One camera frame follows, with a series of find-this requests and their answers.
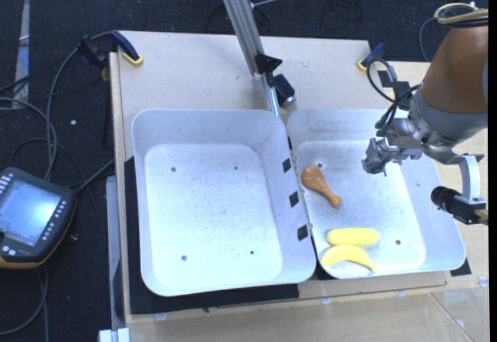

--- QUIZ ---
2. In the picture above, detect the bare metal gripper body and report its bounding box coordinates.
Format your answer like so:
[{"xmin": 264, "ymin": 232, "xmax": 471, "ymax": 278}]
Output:
[{"xmin": 368, "ymin": 117, "xmax": 442, "ymax": 165}]

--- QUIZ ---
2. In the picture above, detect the white plastic tray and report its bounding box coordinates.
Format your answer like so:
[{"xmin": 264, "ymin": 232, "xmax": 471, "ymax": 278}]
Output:
[
  {"xmin": 130, "ymin": 107, "xmax": 318, "ymax": 298},
  {"xmin": 286, "ymin": 108, "xmax": 467, "ymax": 281}
]

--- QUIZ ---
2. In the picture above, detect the brown toy chicken drumstick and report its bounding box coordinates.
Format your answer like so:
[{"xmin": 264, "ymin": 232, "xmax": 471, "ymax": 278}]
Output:
[{"xmin": 300, "ymin": 164, "xmax": 343, "ymax": 210}]

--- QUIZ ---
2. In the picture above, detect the yellow toy corn cob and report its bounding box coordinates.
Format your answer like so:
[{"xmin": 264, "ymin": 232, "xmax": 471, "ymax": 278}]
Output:
[{"xmin": 326, "ymin": 227, "xmax": 381, "ymax": 247}]

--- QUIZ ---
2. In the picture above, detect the yellow banana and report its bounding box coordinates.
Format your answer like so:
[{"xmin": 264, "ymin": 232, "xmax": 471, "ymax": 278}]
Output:
[{"xmin": 320, "ymin": 244, "xmax": 377, "ymax": 273}]

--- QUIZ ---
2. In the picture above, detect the pale wood board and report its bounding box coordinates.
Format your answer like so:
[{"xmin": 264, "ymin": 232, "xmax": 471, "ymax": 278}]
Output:
[{"xmin": 116, "ymin": 30, "xmax": 447, "ymax": 325}]

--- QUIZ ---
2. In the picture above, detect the black cylinder on white bracket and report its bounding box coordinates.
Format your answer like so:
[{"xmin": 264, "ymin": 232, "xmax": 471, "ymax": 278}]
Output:
[{"xmin": 429, "ymin": 153, "xmax": 488, "ymax": 225}]

